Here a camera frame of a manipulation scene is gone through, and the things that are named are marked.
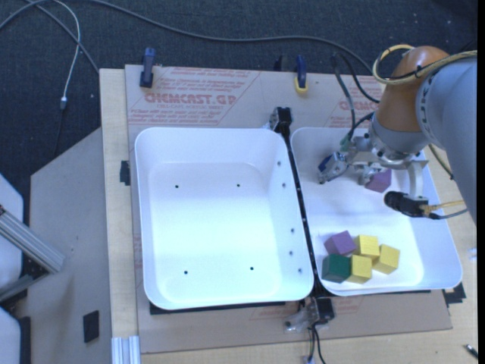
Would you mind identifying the thin black and white rod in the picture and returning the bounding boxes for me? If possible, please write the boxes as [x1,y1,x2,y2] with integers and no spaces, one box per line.
[281,127,321,300]

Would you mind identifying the yellow cube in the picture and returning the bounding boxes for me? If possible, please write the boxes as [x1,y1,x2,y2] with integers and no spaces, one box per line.
[353,234,381,260]
[372,243,402,275]
[346,254,374,284]

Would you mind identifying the white plastic tray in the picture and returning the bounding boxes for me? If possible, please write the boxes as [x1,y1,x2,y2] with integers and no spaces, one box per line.
[133,126,316,312]
[290,126,465,297]

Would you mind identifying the black cylinder on white bracket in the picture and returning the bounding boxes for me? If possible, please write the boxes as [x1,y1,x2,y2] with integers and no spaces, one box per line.
[383,158,431,219]

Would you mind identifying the black block with thin wires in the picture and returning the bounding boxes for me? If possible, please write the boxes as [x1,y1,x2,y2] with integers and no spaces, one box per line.
[268,105,293,133]
[284,297,336,334]

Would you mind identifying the green cube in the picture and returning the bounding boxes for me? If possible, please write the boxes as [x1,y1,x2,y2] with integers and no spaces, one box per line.
[321,253,352,284]

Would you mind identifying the purple cube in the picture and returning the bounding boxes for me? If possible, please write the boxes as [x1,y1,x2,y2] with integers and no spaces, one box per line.
[365,168,393,194]
[323,230,358,258]

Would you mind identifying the brown cardboard board red print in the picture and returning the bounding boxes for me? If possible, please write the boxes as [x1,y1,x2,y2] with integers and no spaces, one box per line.
[124,64,454,354]

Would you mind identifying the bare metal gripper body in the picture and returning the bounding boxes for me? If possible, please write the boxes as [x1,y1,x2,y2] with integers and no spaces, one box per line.
[345,134,412,171]

